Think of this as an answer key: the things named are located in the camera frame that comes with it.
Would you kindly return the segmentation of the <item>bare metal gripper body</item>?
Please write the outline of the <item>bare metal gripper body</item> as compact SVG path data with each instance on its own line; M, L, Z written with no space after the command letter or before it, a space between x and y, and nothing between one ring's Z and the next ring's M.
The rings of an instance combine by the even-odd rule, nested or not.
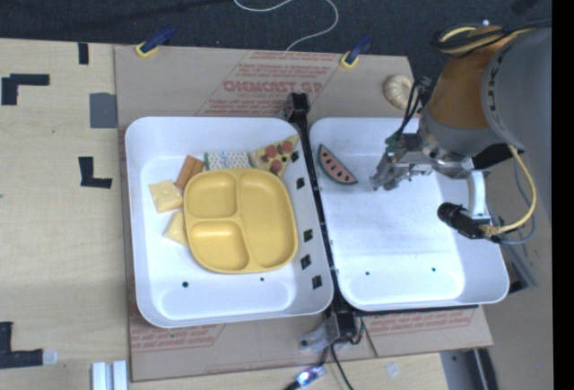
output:
M408 179L432 171L448 178L462 178L474 167L469 156L440 147L433 135L392 134L386 143L383 179Z

